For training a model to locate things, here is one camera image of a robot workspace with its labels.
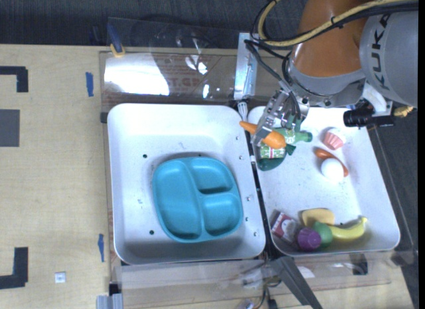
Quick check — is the green bottle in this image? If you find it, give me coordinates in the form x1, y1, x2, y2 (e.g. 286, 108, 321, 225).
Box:
274, 127, 313, 146

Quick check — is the purple cup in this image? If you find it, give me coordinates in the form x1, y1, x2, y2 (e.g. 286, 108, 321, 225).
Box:
296, 227, 322, 253

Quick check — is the green pear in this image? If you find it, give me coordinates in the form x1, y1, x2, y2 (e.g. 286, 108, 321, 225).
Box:
311, 221, 334, 249

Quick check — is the orange carrot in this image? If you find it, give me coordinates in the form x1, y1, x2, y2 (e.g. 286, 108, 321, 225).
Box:
238, 120, 287, 150

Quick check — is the blue divided plate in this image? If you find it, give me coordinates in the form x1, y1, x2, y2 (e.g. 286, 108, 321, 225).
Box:
151, 156, 244, 244

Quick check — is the yellow cheese slice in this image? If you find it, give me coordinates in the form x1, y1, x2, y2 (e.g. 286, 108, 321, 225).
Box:
300, 208, 336, 229

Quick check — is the yellow banana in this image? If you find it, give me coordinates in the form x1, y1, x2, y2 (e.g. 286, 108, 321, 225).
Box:
326, 216, 369, 243

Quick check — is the pink cupcake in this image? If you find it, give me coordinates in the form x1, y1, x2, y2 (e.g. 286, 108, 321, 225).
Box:
323, 128, 347, 151

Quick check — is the black cylinder on white bracket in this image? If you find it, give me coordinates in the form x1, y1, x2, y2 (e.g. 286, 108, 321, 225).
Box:
343, 83, 396, 129

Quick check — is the dark green leaf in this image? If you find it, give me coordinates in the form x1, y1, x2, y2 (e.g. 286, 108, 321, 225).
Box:
256, 144, 297, 172

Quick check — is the white egg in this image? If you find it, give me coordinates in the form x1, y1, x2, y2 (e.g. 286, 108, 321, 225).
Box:
320, 157, 345, 181

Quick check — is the green and red packet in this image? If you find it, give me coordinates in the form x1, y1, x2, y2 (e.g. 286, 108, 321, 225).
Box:
258, 144, 287, 159

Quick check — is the red and white carton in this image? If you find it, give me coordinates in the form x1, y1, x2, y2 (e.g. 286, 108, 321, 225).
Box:
270, 211, 300, 244

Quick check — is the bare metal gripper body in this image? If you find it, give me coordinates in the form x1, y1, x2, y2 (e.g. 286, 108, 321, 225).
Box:
260, 90, 310, 130

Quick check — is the white plastic tray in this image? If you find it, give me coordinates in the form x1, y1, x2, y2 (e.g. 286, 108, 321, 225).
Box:
247, 105, 401, 257
106, 102, 267, 266

